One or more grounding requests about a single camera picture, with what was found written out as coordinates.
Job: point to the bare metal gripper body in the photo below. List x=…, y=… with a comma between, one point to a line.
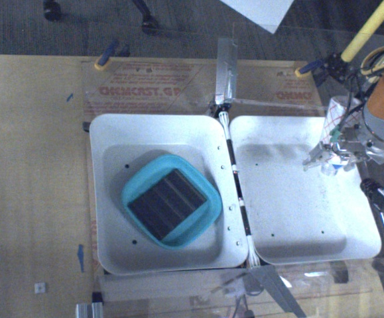
x=357, y=146

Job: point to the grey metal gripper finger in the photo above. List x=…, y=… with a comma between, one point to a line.
x=349, y=164
x=316, y=156

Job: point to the clear plastic bottle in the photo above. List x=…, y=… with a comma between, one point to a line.
x=331, y=168

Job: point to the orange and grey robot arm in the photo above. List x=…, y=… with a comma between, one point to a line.
x=382, y=94

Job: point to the white cup with red grid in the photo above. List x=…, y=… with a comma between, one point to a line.
x=336, y=114

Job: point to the white plastic tray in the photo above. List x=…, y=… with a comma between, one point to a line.
x=297, y=204
x=165, y=134

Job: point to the thin black and white rod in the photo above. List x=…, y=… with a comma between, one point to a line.
x=236, y=177

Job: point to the blue plate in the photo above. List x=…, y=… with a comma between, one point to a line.
x=211, y=207

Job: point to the black ribbed square packet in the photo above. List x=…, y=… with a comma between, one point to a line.
x=166, y=202

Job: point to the brown cardboard board, red print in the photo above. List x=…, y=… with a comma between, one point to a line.
x=138, y=84

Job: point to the small white square piece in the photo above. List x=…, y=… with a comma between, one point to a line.
x=40, y=287

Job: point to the black cylinder on white bracket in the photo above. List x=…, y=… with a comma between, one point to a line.
x=370, y=185

